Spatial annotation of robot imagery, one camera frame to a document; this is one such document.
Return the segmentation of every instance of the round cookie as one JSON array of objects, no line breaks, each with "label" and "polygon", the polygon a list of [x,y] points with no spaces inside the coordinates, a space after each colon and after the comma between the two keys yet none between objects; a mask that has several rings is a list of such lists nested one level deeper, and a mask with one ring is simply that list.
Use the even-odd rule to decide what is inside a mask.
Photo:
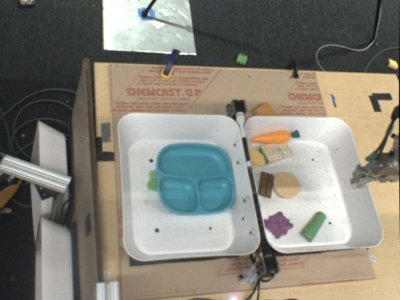
[{"label": "round cookie", "polygon": [[300,182],[289,172],[280,172],[274,178],[274,190],[281,198],[293,198],[300,191]]}]

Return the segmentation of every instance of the black clip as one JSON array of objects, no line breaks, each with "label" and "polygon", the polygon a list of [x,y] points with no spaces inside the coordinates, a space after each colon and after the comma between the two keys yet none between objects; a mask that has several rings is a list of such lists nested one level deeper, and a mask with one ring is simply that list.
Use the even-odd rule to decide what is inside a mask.
[{"label": "black clip", "polygon": [[37,191],[38,191],[38,193],[40,195],[40,198],[42,200],[46,200],[46,199],[49,199],[51,197],[55,197],[55,196],[57,196],[59,194],[59,192],[53,191],[53,190],[48,189],[48,188],[43,187],[43,186],[39,186],[37,184],[35,184],[35,187],[36,187],[36,189],[37,189]]},{"label": "black clip", "polygon": [[286,67],[286,69],[293,69],[293,78],[299,79],[298,64],[295,60],[292,60]]},{"label": "black clip", "polygon": [[225,108],[225,114],[233,119],[236,118],[236,113],[245,114],[247,111],[245,100],[232,100]]}]

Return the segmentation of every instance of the tan cookie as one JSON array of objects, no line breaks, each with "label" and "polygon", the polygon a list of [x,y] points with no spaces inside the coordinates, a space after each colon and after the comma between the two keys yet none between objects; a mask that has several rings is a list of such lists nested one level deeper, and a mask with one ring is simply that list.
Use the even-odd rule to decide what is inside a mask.
[{"label": "tan cookie", "polygon": [[280,172],[274,178],[274,190],[279,197],[293,198],[300,191],[300,182],[289,172]]},{"label": "tan cookie", "polygon": [[276,111],[268,104],[268,102],[263,103],[253,110],[255,116],[277,116]]}]

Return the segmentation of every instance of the black tape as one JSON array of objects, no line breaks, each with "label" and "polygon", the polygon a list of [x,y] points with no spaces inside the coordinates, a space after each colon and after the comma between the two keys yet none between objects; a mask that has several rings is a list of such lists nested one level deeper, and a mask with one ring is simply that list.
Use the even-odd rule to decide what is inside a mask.
[{"label": "black tape", "polygon": [[286,67],[286,69],[293,70],[293,78],[299,79],[298,64],[295,60],[292,60]]},{"label": "black tape", "polygon": [[375,112],[381,112],[381,106],[379,105],[379,100],[392,100],[392,96],[390,93],[372,93],[369,96],[369,100],[371,101],[372,107]]},{"label": "black tape", "polygon": [[103,151],[103,141],[100,137],[95,140],[96,145],[96,160],[97,161],[115,161],[115,154],[110,151]]}]

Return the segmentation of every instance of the cardboard surface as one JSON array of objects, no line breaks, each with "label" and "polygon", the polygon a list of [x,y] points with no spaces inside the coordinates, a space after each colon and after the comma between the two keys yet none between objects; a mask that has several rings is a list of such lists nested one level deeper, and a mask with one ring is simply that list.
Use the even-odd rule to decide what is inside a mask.
[{"label": "cardboard surface", "polygon": [[224,114],[232,99],[246,99],[251,111],[265,99],[282,116],[326,116],[314,72],[299,79],[291,71],[176,66],[170,79],[162,66],[113,64],[112,113]]},{"label": "cardboard surface", "polygon": [[[148,67],[135,64],[118,64],[116,67],[119,66],[126,66],[123,71],[126,72],[128,77],[124,77],[123,74],[119,75],[121,85],[123,85],[123,81],[126,82],[125,89],[132,83],[132,76],[137,76],[145,67]],[[114,122],[111,118],[113,67],[110,64],[95,64],[97,136],[101,136],[101,124],[110,123],[112,125]],[[211,93],[208,93],[212,90],[210,87],[203,90],[202,96],[191,104],[188,113],[223,114],[225,105],[232,98],[243,98],[246,101],[250,98],[247,102],[249,111],[265,101],[274,109],[277,109],[279,104],[283,102],[282,97],[285,98],[290,91],[290,89],[286,90],[286,95],[281,96],[280,102],[275,101],[271,96],[268,97],[261,91],[264,90],[265,84],[279,85],[279,77],[283,75],[286,75],[286,79],[290,80],[290,71],[233,68],[226,70],[229,75],[227,74],[225,79],[215,85],[215,89]],[[246,75],[248,79],[252,79],[248,77],[248,74],[252,75],[252,78],[257,77],[257,83],[244,87],[242,82]],[[397,79],[388,75],[343,74],[340,72],[317,72],[315,77],[319,86],[319,93],[325,104],[326,114],[341,118],[349,124],[361,160],[364,161],[363,157],[375,149],[382,139],[389,123],[391,111],[397,104],[394,103],[395,101],[381,101],[382,112],[374,112],[368,96],[371,93],[389,92],[393,99],[397,99]],[[333,105],[331,94],[336,98],[336,107]],[[114,135],[111,135],[110,140],[103,143],[103,150],[108,148],[112,151],[113,144]],[[249,291],[239,292],[239,290],[250,290],[252,285],[248,282],[239,282],[237,278],[238,271],[249,265],[247,259],[229,258],[130,266],[129,258],[127,258],[123,247],[117,243],[116,233],[113,231],[118,226],[116,218],[121,221],[120,213],[119,217],[116,217],[115,192],[110,191],[114,181],[116,186],[119,186],[119,181],[116,181],[116,178],[113,178],[109,173],[114,169],[115,162],[100,162],[98,166],[100,173],[107,173],[107,179],[99,178],[99,187],[108,188],[101,189],[99,192],[99,218],[103,219],[98,228],[102,236],[102,263],[104,269],[109,268],[111,280],[121,278],[123,299],[156,299],[183,295],[193,297],[195,294],[220,293],[232,290],[238,291],[232,293],[232,295],[248,295]],[[268,298],[337,299],[341,297],[343,299],[354,299],[354,292],[350,292],[354,288],[356,288],[358,295],[364,297],[370,294],[366,291],[368,289],[377,289],[375,291],[377,296],[382,293],[390,296],[399,295],[397,284],[390,283],[400,276],[398,184],[374,183],[370,185],[370,188],[385,232],[382,244],[373,249],[379,259],[374,264],[376,281],[367,280],[341,284],[340,288],[335,287],[334,284],[315,286],[315,284],[321,283],[372,279],[374,273],[369,262],[368,252],[364,249],[286,256],[279,258],[281,272],[270,283],[262,285],[262,288],[279,287],[266,291],[265,295]],[[296,285],[301,287],[281,288]],[[226,295],[218,296],[215,294],[212,298],[225,299]]]}]

